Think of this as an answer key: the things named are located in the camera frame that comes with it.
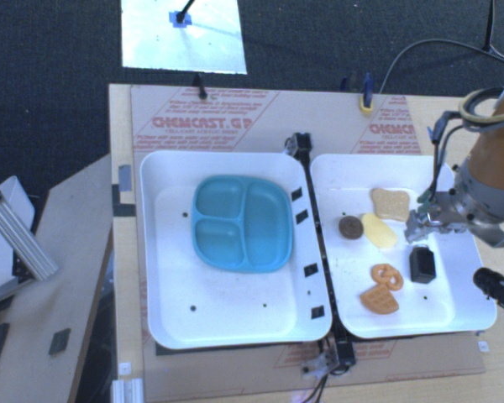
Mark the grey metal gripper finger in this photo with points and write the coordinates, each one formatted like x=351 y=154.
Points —
x=416 y=232
x=419 y=217

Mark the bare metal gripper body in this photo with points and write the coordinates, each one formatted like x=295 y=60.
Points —
x=449 y=216

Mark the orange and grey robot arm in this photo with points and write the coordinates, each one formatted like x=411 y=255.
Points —
x=493 y=149

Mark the beige toast slice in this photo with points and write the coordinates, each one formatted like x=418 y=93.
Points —
x=390 y=204

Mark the black box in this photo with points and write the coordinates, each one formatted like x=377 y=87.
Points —
x=422 y=265

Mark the pale yellow oval toy food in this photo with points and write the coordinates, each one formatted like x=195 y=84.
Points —
x=379 y=231

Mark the orange pretzel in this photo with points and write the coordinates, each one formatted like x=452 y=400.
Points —
x=387 y=276

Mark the brown doughnut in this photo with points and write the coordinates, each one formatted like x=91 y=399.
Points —
x=350 y=227

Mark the orange waffle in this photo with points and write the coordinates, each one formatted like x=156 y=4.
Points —
x=379 y=300

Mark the white plastic tray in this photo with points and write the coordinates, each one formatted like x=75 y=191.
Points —
x=437 y=309
x=218 y=309

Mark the thin black rod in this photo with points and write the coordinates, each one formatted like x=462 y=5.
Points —
x=319 y=233

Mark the blue divided plate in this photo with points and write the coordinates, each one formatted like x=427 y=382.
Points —
x=241 y=225

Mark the brown cardboard board red print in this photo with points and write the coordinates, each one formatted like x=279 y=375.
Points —
x=252 y=116

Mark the black cylinder on white bracket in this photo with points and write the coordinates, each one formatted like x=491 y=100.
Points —
x=493 y=286

